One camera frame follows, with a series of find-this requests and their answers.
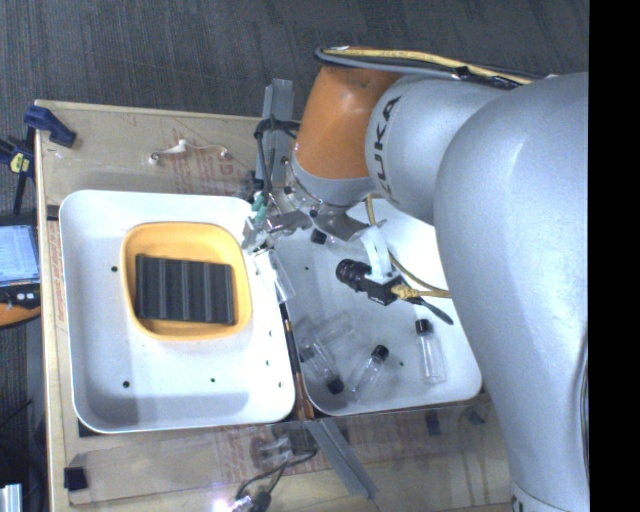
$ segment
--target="yellow cable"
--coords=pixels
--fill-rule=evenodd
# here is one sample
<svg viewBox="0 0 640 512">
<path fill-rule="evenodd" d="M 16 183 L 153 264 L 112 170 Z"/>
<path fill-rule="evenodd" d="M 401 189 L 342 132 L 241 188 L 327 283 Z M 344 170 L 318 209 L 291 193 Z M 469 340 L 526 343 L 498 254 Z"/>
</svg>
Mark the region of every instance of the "yellow cable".
<svg viewBox="0 0 640 512">
<path fill-rule="evenodd" d="M 367 49 L 367 48 L 325 48 L 322 50 L 322 53 L 326 53 L 328 55 L 338 55 L 338 56 L 350 56 L 350 57 L 383 57 L 387 59 L 408 59 L 408 60 L 417 60 L 421 62 L 428 62 L 431 64 L 437 64 L 439 66 L 445 66 L 450 69 L 456 69 L 460 67 L 467 67 L 469 72 L 474 75 L 482 76 L 485 78 L 493 78 L 493 77 L 502 77 L 507 80 L 511 80 L 513 82 L 519 83 L 521 85 L 530 84 L 533 80 L 528 78 L 524 78 L 521 76 L 511 75 L 507 73 L 500 73 L 498 71 L 493 71 L 491 69 L 482 68 L 480 66 L 475 66 L 473 64 L 467 64 L 466 62 L 462 62 L 459 60 L 449 59 L 447 57 L 441 57 L 440 55 L 434 55 L 431 53 L 425 52 L 417 52 L 410 50 L 375 50 L 375 49 Z"/>
<path fill-rule="evenodd" d="M 415 288 L 411 288 L 406 284 L 397 284 L 391 287 L 391 293 L 397 295 L 399 299 L 407 300 L 414 299 L 416 297 L 432 297 L 433 294 L 429 290 L 416 290 Z"/>
<path fill-rule="evenodd" d="M 369 194 L 367 196 L 367 216 L 369 217 L 369 223 L 372 226 L 375 225 L 376 217 L 373 212 L 373 194 Z M 414 295 L 414 296 L 422 295 L 422 296 L 428 296 L 428 297 L 440 297 L 443 299 L 451 298 L 451 294 L 449 293 L 448 290 L 444 290 L 442 288 L 433 286 L 429 283 L 425 283 L 420 278 L 418 278 L 413 273 L 411 273 L 409 270 L 407 270 L 407 268 L 398 261 L 398 259 L 393 255 L 391 251 L 389 251 L 389 259 L 391 260 L 391 263 L 393 263 L 393 265 L 395 265 L 398 268 L 398 270 L 400 270 L 400 272 L 409 276 L 409 278 L 411 278 L 413 281 L 418 283 L 420 286 L 423 286 L 424 288 L 428 288 L 428 290 L 425 290 L 425 291 L 414 290 L 417 293 L 417 295 Z M 398 290 L 398 293 L 396 293 L 396 295 L 400 296 L 400 293 L 404 293 L 404 291 Z"/>
</svg>

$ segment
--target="tabletop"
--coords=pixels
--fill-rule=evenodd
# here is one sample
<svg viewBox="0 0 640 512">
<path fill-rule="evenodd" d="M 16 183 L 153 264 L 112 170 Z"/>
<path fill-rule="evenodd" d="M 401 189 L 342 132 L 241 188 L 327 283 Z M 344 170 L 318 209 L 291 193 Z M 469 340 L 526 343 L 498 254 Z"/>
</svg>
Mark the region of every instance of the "tabletop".
<svg viewBox="0 0 640 512">
<path fill-rule="evenodd" d="M 240 482 L 261 472 L 256 440 L 273 440 L 271 426 L 95 435 L 78 422 L 57 215 L 65 197 L 82 189 L 230 195 L 255 167 L 257 119 L 44 100 L 36 104 L 78 134 L 72 148 L 51 142 L 46 132 L 36 137 L 50 508 L 211 510 L 227 503 Z M 152 165 L 153 152 L 181 139 L 206 149 Z M 469 415 L 478 411 L 482 426 L 474 428 Z M 272 509 L 399 510 L 403 503 L 422 510 L 428 501 L 429 510 L 500 510 L 492 505 L 507 502 L 509 478 L 490 403 L 475 401 L 439 414 L 440 435 L 433 422 L 425 421 L 424 411 L 341 419 L 376 482 L 377 499 L 350 495 L 319 453 L 287 472 Z M 86 480 L 81 484 L 74 472 L 78 468 Z M 433 492 L 426 498 L 422 488 L 430 483 Z"/>
</svg>

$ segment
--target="plastic bottle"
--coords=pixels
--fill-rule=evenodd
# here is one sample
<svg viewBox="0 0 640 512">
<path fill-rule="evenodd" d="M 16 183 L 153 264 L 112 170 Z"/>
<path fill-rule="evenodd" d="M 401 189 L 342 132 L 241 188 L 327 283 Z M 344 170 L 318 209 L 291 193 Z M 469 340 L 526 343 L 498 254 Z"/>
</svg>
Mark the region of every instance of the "plastic bottle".
<svg viewBox="0 0 640 512">
<path fill-rule="evenodd" d="M 353 315 L 344 312 L 323 318 L 319 324 L 314 325 L 314 329 L 322 346 L 331 353 L 335 353 L 334 350 L 340 345 L 353 344 L 357 337 Z"/>
<path fill-rule="evenodd" d="M 447 372 L 442 356 L 442 347 L 433 329 L 433 324 L 426 318 L 416 320 L 416 333 L 422 355 L 422 379 L 430 385 L 446 381 Z"/>
<path fill-rule="evenodd" d="M 318 341 L 313 341 L 299 349 L 300 361 L 320 380 L 332 395 L 341 393 L 344 383 L 335 367 L 333 359 Z"/>
<path fill-rule="evenodd" d="M 360 377 L 351 388 L 351 393 L 356 401 L 361 400 L 371 392 L 371 389 L 374 387 L 375 382 L 384 369 L 384 362 L 387 360 L 387 357 L 389 357 L 389 349 L 384 345 L 377 345 L 376 348 L 373 349 L 371 357 L 369 357 Z"/>
</svg>

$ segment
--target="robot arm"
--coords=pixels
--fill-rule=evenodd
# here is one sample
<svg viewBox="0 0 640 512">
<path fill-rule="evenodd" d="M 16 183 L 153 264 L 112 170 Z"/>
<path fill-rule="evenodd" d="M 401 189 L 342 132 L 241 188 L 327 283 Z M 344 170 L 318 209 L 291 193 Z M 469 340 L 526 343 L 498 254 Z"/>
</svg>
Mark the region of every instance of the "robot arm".
<svg viewBox="0 0 640 512">
<path fill-rule="evenodd" d="M 396 64 L 323 67 L 286 200 L 343 240 L 363 227 L 348 209 L 371 192 L 435 227 L 514 510 L 588 511 L 588 75 L 520 86 Z"/>
</svg>

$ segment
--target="black cap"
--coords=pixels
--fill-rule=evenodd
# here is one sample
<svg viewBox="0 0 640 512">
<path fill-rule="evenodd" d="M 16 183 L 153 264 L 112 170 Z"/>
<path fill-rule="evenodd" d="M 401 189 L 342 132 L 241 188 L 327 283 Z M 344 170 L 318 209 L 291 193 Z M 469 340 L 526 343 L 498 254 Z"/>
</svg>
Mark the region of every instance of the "black cap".
<svg viewBox="0 0 640 512">
<path fill-rule="evenodd" d="M 418 334 L 430 334 L 433 332 L 433 324 L 426 318 L 416 320 L 416 333 Z"/>
<path fill-rule="evenodd" d="M 327 235 L 322 231 L 318 231 L 317 229 L 314 229 L 311 232 L 311 241 L 314 244 L 323 245 L 327 241 Z"/>
<path fill-rule="evenodd" d="M 329 388 L 332 395 L 337 395 L 344 389 L 344 382 L 342 382 L 340 377 L 336 377 L 331 382 L 327 383 L 327 388 Z"/>
<path fill-rule="evenodd" d="M 271 505 L 271 494 L 267 491 L 260 491 L 258 495 L 252 500 L 253 507 L 251 510 L 255 510 L 256 512 L 266 512 Z"/>
<path fill-rule="evenodd" d="M 371 352 L 371 357 L 379 357 L 383 361 L 386 361 L 387 357 L 389 357 L 389 349 L 384 345 L 378 345 Z"/>
</svg>

